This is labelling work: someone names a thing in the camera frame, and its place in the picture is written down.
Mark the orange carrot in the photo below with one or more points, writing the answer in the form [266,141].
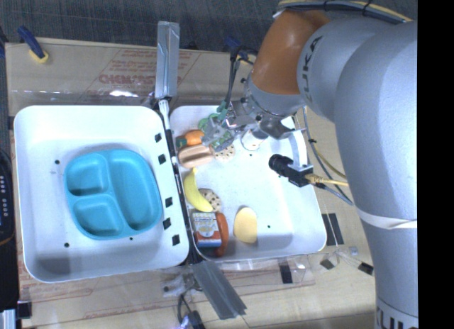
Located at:
[193,138]

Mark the blue divided plate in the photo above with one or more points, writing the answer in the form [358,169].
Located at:
[124,185]

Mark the pale yellow oval slice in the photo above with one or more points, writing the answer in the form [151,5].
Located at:
[245,224]

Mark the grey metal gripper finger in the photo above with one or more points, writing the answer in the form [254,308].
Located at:
[212,132]
[224,142]

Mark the yellow banana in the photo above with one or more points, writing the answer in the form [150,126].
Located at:
[193,193]

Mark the orange and white carton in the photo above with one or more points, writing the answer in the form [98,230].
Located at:
[206,230]

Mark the tan hot dog bun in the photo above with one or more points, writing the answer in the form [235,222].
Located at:
[195,156]

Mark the black cylinder on white bracket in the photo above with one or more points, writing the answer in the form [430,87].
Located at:
[296,173]

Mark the beige chocolate chip biscuit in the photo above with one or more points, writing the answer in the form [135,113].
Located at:
[214,199]
[226,154]

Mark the white plastic tray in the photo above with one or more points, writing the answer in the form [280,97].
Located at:
[280,214]
[46,178]

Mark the red-orange sausage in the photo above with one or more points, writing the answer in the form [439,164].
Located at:
[223,228]

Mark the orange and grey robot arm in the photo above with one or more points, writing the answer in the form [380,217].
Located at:
[376,107]

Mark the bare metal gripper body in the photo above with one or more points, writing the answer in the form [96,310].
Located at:
[248,118]

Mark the brown cardboard board red print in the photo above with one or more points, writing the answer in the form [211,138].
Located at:
[106,68]

